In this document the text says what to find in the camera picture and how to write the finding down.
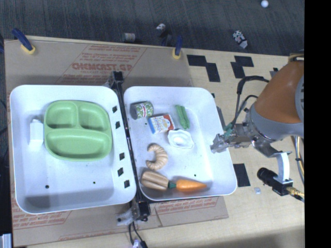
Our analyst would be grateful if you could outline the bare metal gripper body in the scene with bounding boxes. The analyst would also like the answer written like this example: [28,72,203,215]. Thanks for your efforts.
[225,124,259,149]

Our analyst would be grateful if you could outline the white plastic tray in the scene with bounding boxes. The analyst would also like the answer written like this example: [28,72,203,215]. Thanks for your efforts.
[123,86,238,202]
[9,84,138,215]

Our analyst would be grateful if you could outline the white fried egg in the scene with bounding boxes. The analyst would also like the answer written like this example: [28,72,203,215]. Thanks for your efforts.
[167,128,195,149]

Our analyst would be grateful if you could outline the green beans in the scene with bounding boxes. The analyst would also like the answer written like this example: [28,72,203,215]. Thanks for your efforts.
[175,104,191,130]

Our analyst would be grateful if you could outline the orange carrot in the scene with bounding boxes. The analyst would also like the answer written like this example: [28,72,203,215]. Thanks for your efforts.
[168,178,208,193]

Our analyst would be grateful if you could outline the tan croissant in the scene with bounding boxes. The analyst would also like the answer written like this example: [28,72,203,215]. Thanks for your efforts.
[145,143,169,172]

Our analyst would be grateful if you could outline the white carton with colourful print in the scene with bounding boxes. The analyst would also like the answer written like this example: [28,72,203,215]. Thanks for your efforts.
[147,113,176,135]

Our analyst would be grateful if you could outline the tan bread loaf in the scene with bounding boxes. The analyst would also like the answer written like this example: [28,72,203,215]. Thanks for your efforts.
[140,170,170,192]

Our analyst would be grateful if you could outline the green can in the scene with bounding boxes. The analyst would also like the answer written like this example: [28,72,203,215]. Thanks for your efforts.
[129,101,155,120]

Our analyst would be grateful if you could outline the thin black and white rod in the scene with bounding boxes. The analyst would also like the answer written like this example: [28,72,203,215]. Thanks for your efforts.
[116,83,142,204]

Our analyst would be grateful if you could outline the black and white carton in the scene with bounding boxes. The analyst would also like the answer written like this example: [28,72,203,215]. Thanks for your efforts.
[232,29,249,49]

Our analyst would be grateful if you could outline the green divided plate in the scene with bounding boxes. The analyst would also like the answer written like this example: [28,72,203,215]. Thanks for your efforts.
[43,100,113,162]

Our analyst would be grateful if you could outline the brown cardboard board red print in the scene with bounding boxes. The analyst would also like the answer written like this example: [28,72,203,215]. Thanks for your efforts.
[4,35,230,247]

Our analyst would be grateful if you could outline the white plastic bottle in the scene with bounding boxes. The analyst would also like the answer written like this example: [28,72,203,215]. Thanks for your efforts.
[28,118,44,146]

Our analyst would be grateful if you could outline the black cylinder on white bracket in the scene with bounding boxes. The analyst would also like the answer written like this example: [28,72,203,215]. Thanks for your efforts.
[257,151,294,197]

